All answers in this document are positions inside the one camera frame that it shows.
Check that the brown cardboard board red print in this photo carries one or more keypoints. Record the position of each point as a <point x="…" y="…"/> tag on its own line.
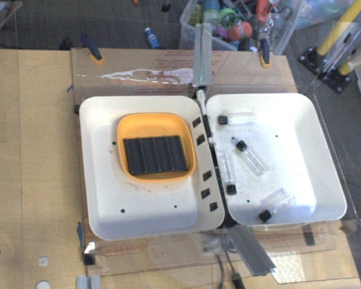
<point x="123" y="68"/>

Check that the black ribbed rack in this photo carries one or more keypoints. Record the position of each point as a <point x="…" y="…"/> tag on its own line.
<point x="155" y="155"/>

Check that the blue bottle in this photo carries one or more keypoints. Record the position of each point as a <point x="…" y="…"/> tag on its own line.
<point x="152" y="39"/>

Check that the clear plastic bottle black cap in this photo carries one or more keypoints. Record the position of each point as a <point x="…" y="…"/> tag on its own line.
<point x="228" y="172"/>
<point x="242" y="119"/>
<point x="254" y="159"/>
<point x="278" y="202"/>

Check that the orange bowl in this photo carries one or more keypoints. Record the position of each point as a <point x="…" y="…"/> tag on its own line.
<point x="153" y="125"/>

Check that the clear storage bin with toys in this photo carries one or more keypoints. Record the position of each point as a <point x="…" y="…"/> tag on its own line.
<point x="237" y="14"/>
<point x="328" y="1"/>

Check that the white plastic tray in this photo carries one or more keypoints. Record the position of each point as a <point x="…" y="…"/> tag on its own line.
<point x="144" y="203"/>
<point x="288" y="161"/>

